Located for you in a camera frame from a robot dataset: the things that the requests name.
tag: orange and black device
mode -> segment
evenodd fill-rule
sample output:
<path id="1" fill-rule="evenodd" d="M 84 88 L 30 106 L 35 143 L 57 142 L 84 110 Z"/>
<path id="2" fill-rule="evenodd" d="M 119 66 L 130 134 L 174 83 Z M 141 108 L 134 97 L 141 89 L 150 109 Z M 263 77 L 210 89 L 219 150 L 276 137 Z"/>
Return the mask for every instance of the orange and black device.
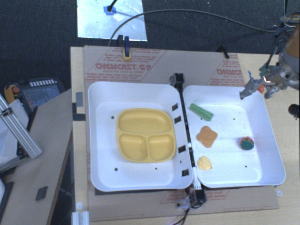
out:
<path id="1" fill-rule="evenodd" d="M 7 85 L 4 88 L 4 96 L 9 104 L 19 99 L 29 115 L 36 107 L 64 91 L 64 86 L 58 78 L 38 78 Z"/>

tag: white plastic tray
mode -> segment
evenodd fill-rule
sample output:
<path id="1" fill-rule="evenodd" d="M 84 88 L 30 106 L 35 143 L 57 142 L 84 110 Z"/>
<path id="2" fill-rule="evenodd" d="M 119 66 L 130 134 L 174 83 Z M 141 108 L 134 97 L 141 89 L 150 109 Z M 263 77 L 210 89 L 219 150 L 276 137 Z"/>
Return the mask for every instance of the white plastic tray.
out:
<path id="1" fill-rule="evenodd" d="M 195 162 L 207 156 L 212 169 L 197 168 L 199 181 L 209 188 L 278 185 L 285 180 L 279 154 L 262 95 L 240 100 L 237 87 L 188 86 L 183 91 Z M 214 114 L 202 120 L 189 109 L 191 103 Z M 211 148 L 204 147 L 196 135 L 203 126 L 218 133 Z M 242 150 L 241 138 L 249 136 L 255 146 Z"/>
<path id="2" fill-rule="evenodd" d="M 178 91 L 170 85 L 96 82 L 89 87 L 91 181 L 102 191 L 180 189 L 188 187 L 193 173 Z M 153 108 L 166 112 L 174 122 L 176 152 L 160 163 L 135 163 L 119 152 L 116 120 L 129 108 Z M 186 146 L 186 151 L 178 148 Z"/>

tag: yellow plate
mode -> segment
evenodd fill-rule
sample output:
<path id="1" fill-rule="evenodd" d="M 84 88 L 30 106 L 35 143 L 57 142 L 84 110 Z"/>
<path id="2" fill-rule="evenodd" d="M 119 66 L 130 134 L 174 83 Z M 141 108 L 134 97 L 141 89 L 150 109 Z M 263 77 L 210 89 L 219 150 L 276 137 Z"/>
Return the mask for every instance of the yellow plate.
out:
<path id="1" fill-rule="evenodd" d="M 176 150 L 172 120 L 158 109 L 122 111 L 117 119 L 117 138 L 122 156 L 132 162 L 164 162 L 171 159 Z"/>

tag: black floor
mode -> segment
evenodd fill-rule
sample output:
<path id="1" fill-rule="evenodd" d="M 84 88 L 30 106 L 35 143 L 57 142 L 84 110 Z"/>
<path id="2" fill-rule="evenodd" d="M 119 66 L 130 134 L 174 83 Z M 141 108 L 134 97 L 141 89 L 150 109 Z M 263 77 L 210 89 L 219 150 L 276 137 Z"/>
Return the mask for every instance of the black floor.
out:
<path id="1" fill-rule="evenodd" d="M 144 11 L 184 8 L 215 13 L 265 30 L 281 24 L 284 0 L 142 0 Z M 300 10 L 288 0 L 287 13 Z M 133 47 L 271 53 L 274 34 L 252 30 L 209 15 L 152 14 L 145 17 L 147 42 Z M 70 47 L 107 45 L 77 37 L 76 0 L 0 0 L 0 91 L 20 79 L 57 77 L 70 82 Z M 67 165 L 52 224 L 69 224 L 70 169 Z"/>

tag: blue clamp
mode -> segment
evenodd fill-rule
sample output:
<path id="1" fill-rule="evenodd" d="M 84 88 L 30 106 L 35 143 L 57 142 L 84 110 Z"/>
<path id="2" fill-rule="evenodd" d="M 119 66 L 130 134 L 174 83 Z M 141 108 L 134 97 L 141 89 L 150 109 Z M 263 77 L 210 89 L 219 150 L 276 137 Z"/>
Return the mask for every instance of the blue clamp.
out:
<path id="1" fill-rule="evenodd" d="M 115 7 L 112 8 L 111 12 L 108 12 L 107 8 L 108 8 L 108 6 L 103 7 L 103 11 L 105 12 L 106 15 L 112 16 L 117 13 L 117 9 Z"/>
<path id="2" fill-rule="evenodd" d="M 125 36 L 125 38 L 124 38 L 123 58 L 124 58 L 124 60 L 131 59 L 131 51 L 129 49 L 129 37 L 128 36 Z"/>

